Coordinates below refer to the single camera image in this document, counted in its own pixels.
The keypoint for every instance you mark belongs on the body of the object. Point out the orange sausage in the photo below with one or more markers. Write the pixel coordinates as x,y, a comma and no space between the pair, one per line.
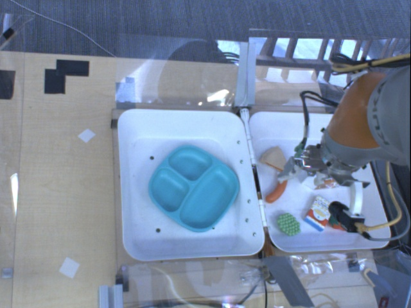
276,193

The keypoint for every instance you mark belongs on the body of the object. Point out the blue divided plate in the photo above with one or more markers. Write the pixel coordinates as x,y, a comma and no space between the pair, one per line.
205,197

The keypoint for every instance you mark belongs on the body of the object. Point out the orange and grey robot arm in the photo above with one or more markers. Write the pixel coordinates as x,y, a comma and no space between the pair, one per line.
359,120

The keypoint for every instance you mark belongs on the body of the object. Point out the white plastic tray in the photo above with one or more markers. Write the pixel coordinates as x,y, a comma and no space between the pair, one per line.
321,242
141,184

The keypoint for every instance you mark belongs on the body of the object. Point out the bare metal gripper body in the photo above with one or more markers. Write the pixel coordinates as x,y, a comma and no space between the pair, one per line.
313,160

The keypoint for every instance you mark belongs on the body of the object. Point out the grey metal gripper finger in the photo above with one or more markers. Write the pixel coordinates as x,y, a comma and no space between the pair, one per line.
302,176
286,168

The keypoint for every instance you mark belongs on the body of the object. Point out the orange carrot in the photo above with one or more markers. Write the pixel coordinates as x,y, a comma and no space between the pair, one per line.
337,226

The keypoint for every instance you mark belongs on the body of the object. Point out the white and orange packet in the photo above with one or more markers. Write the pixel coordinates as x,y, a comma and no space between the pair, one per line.
327,183

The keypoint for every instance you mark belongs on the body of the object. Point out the green grapes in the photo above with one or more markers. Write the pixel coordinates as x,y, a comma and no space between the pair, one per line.
288,224

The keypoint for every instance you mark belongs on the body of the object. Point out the tan bread slice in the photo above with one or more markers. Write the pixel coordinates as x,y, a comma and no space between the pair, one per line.
273,157

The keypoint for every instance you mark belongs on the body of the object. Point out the white red blue carton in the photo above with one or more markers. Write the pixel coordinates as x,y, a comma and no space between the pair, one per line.
318,212

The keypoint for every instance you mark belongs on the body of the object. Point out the black cylinder on white bracket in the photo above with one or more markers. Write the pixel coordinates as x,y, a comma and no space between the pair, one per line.
346,219

